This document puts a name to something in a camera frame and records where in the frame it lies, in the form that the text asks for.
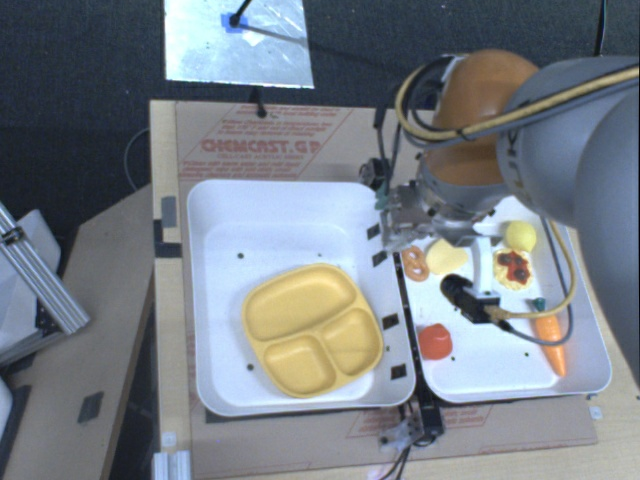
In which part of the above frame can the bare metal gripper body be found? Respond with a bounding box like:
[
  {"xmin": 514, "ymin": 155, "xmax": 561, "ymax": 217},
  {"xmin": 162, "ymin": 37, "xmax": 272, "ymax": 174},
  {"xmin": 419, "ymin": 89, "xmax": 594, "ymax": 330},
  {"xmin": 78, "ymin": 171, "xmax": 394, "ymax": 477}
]
[{"xmin": 380, "ymin": 182, "xmax": 455, "ymax": 252}]

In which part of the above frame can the brown toy pretzel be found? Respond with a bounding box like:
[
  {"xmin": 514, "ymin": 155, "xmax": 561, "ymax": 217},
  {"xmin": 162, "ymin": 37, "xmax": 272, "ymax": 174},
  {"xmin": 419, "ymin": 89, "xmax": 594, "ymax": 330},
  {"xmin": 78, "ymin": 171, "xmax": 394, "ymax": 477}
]
[{"xmin": 401, "ymin": 245, "xmax": 431, "ymax": 283}]

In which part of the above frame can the pale yellow heart-shaped toy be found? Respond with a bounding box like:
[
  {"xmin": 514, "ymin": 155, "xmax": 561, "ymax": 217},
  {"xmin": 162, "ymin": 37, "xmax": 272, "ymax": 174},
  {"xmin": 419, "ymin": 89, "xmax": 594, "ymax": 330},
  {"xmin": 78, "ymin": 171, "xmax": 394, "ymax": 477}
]
[{"xmin": 425, "ymin": 238, "xmax": 470, "ymax": 276}]

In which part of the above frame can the thin black and white rod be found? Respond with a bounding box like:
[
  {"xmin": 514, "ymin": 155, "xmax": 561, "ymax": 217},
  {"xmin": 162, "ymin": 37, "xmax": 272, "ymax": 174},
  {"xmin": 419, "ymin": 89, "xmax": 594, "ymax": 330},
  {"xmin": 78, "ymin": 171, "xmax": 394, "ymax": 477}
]
[{"xmin": 393, "ymin": 251, "xmax": 427, "ymax": 410}]

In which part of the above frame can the yellow toy lemon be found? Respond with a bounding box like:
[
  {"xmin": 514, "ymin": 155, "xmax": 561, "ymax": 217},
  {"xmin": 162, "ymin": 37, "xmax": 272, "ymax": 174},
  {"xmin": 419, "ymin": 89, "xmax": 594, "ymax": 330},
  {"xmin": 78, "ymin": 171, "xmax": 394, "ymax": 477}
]
[{"xmin": 504, "ymin": 220, "xmax": 538, "ymax": 253}]

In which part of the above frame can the toy spaghetti with meatballs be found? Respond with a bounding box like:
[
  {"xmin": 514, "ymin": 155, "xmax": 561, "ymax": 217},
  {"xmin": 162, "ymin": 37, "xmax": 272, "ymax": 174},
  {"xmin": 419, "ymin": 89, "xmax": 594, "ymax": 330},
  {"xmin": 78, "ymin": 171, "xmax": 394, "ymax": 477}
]
[{"xmin": 492, "ymin": 248, "xmax": 535, "ymax": 292}]

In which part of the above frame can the white plastic tray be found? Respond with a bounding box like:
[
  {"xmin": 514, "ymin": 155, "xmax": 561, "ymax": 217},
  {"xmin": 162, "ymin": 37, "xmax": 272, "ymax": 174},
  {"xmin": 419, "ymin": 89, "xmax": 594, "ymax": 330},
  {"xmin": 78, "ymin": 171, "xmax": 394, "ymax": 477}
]
[
  {"xmin": 186, "ymin": 178, "xmax": 418, "ymax": 418},
  {"xmin": 398, "ymin": 187, "xmax": 614, "ymax": 405}
]

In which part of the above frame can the red toy cup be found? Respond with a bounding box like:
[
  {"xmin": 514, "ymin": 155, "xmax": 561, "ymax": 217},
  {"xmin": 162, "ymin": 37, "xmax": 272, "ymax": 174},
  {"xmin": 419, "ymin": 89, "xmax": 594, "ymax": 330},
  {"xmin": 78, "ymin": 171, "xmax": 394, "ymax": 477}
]
[{"xmin": 417, "ymin": 323, "xmax": 454, "ymax": 361}]

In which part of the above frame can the brown cardboard board red print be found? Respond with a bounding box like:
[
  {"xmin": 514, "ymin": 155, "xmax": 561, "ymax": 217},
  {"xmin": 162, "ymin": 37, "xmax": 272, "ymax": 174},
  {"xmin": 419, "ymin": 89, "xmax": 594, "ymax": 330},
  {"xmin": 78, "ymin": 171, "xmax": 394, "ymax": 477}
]
[{"xmin": 174, "ymin": 100, "xmax": 599, "ymax": 480}]

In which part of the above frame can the yellow divided plate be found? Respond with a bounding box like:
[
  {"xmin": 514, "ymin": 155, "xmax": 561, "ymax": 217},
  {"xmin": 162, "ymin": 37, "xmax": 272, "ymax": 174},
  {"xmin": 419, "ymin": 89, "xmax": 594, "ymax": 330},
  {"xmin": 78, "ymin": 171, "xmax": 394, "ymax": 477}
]
[{"xmin": 241, "ymin": 262, "xmax": 385, "ymax": 400}]

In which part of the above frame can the orange toy carrot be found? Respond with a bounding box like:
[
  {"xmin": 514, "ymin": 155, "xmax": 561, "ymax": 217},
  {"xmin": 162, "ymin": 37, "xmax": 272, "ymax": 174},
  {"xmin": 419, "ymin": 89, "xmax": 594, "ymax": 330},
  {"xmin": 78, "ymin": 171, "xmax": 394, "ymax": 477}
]
[{"xmin": 530, "ymin": 297, "xmax": 569, "ymax": 378}]

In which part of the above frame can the black cylinder on white bracket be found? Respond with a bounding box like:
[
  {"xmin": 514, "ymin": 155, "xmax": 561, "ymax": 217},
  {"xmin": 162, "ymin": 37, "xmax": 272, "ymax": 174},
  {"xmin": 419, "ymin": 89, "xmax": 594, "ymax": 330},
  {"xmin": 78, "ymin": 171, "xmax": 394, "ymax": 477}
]
[{"xmin": 439, "ymin": 235, "xmax": 504, "ymax": 325}]

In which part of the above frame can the black block with thin wires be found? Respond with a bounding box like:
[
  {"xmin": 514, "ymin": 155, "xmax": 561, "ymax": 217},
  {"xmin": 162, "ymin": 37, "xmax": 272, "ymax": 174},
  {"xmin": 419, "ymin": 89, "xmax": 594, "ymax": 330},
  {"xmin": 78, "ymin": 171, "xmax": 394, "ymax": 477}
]
[{"xmin": 417, "ymin": 401, "xmax": 446, "ymax": 440}]

